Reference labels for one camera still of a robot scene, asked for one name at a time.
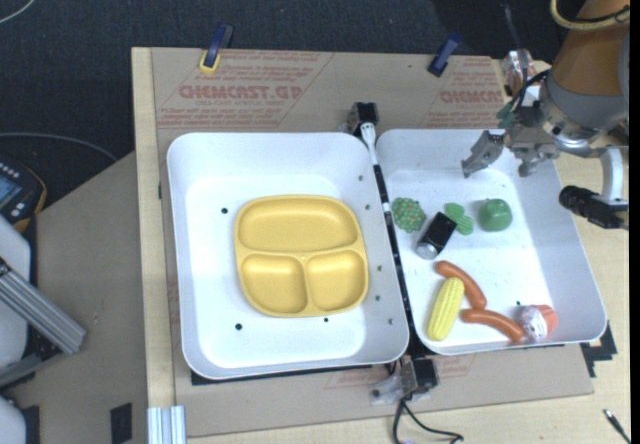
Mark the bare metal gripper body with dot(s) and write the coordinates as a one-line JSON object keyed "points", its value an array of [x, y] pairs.
{"points": [[530, 139]]}

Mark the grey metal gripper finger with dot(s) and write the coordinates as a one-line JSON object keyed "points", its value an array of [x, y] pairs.
{"points": [[530, 164], [482, 152]]}

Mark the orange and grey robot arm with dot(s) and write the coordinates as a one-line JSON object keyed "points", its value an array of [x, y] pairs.
{"points": [[590, 47]]}

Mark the green pepper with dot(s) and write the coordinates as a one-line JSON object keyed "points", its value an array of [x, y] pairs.
{"points": [[495, 215]]}

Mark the green broccoli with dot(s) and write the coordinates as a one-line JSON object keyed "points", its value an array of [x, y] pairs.
{"points": [[462, 219]]}

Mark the white plastic tray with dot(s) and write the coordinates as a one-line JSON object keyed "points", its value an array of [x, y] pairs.
{"points": [[540, 252], [210, 252]]}

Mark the black can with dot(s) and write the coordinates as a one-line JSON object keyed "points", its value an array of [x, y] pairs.
{"points": [[437, 234]]}

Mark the thin black and white rod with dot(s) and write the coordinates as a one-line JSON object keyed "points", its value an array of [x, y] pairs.
{"points": [[384, 197]]}

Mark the orange sausage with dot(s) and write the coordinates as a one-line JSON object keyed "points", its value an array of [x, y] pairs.
{"points": [[465, 282], [492, 321]]}

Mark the yellow corn cob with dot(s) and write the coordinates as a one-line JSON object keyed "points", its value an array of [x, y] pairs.
{"points": [[446, 309]]}

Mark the yellow divided plate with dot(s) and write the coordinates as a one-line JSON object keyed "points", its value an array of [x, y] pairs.
{"points": [[300, 252]]}

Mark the brown cardboard board red print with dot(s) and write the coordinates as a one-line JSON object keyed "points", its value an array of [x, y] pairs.
{"points": [[280, 402]]}

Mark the black cylinder on white bracket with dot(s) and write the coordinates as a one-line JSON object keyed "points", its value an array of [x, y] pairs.
{"points": [[592, 206]]}

